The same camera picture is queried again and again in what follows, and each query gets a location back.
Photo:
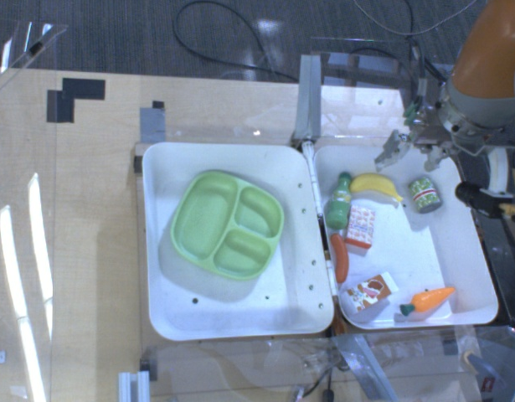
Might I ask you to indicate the white plastic tray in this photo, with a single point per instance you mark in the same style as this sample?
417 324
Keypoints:
223 308
408 249

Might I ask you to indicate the green bottle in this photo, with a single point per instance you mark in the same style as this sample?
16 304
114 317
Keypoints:
338 212

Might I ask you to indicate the yellow banana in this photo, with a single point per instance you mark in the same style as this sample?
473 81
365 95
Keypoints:
376 183

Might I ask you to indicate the green divided plate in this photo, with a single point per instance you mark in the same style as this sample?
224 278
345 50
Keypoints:
207 220

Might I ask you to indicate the brown and white carton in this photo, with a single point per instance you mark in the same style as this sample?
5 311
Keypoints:
368 293

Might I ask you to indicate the black cylinder on white bracket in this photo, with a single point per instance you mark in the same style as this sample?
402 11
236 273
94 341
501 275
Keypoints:
480 197

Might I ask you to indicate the orange and white carton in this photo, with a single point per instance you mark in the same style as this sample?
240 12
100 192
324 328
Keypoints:
360 226

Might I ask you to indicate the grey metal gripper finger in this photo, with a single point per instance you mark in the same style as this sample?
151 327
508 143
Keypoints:
434 160
392 149

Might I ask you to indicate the orange carrot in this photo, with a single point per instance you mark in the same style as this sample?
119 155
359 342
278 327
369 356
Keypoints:
431 300

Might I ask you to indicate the orange sausage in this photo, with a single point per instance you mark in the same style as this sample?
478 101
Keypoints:
341 258

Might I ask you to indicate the green and white can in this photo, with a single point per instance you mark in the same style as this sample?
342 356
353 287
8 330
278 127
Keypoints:
424 193

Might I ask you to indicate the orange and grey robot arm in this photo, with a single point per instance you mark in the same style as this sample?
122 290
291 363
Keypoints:
487 53

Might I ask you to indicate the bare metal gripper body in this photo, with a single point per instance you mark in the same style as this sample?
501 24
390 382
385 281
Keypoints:
433 134

